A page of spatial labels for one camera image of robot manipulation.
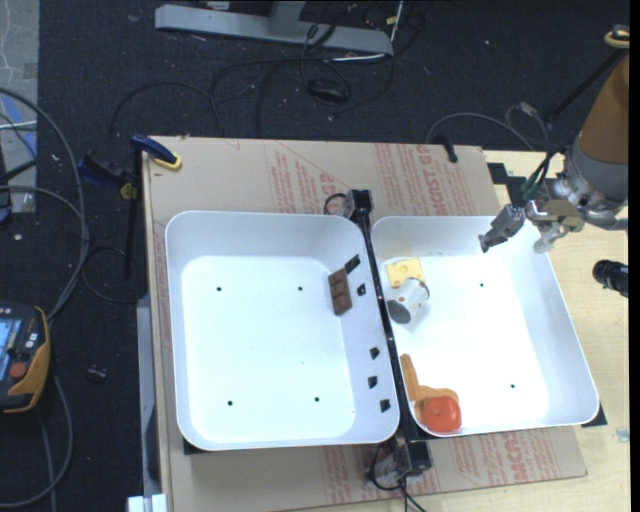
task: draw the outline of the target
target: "white tray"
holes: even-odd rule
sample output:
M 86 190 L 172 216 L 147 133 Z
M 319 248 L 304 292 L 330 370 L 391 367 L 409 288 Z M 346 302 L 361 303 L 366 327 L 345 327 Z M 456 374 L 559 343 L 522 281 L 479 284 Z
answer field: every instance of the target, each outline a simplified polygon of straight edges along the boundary
M 598 394 L 549 257 L 533 251 L 539 234 L 527 223 L 482 253 L 491 220 L 386 217 L 373 227 L 383 293 L 385 265 L 413 257 L 430 290 L 409 324 L 392 322 L 398 354 L 411 356 L 421 385 L 460 399 L 460 429 L 421 426 L 448 437 L 586 423 Z
M 168 224 L 166 245 L 178 424 L 189 443 L 337 445 L 395 433 L 386 337 L 353 223 L 184 212 Z M 355 255 L 353 308 L 337 316 L 327 279 Z

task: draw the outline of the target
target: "black floor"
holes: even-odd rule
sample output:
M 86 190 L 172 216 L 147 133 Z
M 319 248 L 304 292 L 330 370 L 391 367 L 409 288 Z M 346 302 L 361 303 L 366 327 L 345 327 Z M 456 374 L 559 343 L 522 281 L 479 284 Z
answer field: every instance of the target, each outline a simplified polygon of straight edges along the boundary
M 342 76 L 349 84 L 350 101 L 333 107 L 305 90 L 301 47 L 158 32 L 154 10 L 164 3 L 41 0 L 38 103 L 59 125 L 76 162 L 93 149 L 130 170 L 133 133 L 419 143 L 436 121 L 454 113 L 504 122 L 510 107 L 526 101 L 546 115 L 612 55 L 604 34 L 630 22 L 628 0 L 405 2 L 393 61 L 333 64 L 334 71 L 305 60 L 307 79 Z M 358 27 L 368 18 L 382 27 L 397 2 L 357 2 L 344 14 L 349 5 L 308 2 L 304 17 Z M 308 57 L 341 55 L 312 45 L 307 51 Z M 241 65 L 251 60 L 265 62 Z M 577 135 L 606 74 L 562 111 L 552 145 Z M 518 111 L 511 120 L 531 147 L 542 149 L 535 121 Z M 454 144 L 526 149 L 505 128 L 478 117 L 450 119 L 438 132 Z M 38 143 L 39 185 L 76 201 L 69 158 L 42 116 Z M 141 492 L 135 301 L 145 292 L 144 240 L 139 222 L 126 281 L 127 203 L 114 188 L 85 185 L 84 193 L 96 252 L 86 283 L 79 281 L 52 331 L 53 369 L 74 428 L 73 457 L 56 500 L 60 511 L 123 511 L 127 497 Z M 0 226 L 1 297 L 50 311 L 80 244 L 73 213 L 40 197 L 35 215 Z M 93 365 L 106 372 L 103 382 L 87 378 Z M 57 473 L 67 425 L 52 381 L 40 409 Z M 0 416 L 0 509 L 37 495 L 48 479 L 36 414 Z M 51 510 L 51 504 L 45 498 L 22 510 Z

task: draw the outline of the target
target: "orange button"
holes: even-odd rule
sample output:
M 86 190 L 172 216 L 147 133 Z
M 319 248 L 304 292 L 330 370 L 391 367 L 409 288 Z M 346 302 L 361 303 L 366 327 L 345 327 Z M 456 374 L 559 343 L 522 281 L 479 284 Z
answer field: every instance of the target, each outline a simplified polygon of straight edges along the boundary
M 14 379 L 18 380 L 24 377 L 27 374 L 27 365 L 18 361 L 17 363 L 13 363 L 11 368 L 9 368 L 9 375 L 11 375 Z

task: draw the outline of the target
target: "multimeter screen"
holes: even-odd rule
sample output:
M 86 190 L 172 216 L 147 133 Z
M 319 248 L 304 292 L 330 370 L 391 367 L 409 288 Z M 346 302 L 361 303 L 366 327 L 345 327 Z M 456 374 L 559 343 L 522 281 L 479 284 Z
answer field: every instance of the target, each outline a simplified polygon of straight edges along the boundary
M 7 350 L 13 345 L 15 337 L 20 330 L 20 324 L 20 320 L 0 320 L 0 380 L 4 378 L 9 366 Z

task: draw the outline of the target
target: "black cylinder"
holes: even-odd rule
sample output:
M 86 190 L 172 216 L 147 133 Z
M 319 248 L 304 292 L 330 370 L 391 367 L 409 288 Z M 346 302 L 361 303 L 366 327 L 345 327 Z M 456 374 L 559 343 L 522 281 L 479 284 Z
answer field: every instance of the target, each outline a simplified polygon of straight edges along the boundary
M 593 277 L 605 288 L 629 298 L 629 267 L 609 260 L 600 260 L 593 267 Z

